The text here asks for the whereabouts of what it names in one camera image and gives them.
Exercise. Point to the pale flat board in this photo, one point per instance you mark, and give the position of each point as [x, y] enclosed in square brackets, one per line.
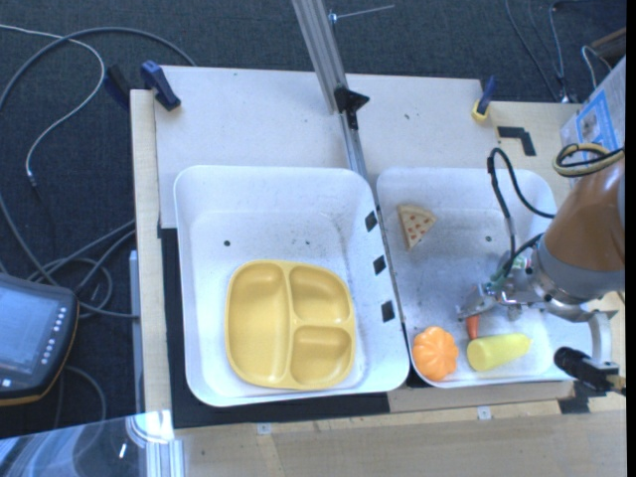
[258, 122]

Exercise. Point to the white plastic tray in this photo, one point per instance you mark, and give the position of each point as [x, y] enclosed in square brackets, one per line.
[278, 206]
[447, 276]

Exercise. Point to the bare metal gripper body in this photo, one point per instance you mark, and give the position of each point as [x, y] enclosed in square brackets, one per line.
[534, 291]

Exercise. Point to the orange toy carrot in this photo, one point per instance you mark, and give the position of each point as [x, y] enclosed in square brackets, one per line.
[473, 327]

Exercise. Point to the yellow divided plate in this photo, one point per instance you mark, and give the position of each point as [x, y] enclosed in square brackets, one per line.
[290, 323]

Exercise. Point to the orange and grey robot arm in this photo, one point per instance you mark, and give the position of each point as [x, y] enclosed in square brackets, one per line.
[586, 221]

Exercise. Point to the black block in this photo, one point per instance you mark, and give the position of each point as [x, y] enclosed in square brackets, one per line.
[350, 100]

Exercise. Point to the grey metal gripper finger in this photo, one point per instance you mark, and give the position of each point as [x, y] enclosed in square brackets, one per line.
[474, 302]
[513, 311]

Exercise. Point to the yellow plastic bottle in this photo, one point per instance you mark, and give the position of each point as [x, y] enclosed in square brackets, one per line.
[497, 352]

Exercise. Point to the black cylinder on white bracket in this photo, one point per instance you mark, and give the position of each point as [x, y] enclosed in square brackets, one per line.
[581, 365]

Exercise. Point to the orange toy pumpkin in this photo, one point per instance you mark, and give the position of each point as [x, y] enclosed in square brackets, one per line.
[435, 353]

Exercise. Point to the toy pizza slice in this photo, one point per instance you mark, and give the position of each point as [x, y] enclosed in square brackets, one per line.
[415, 224]

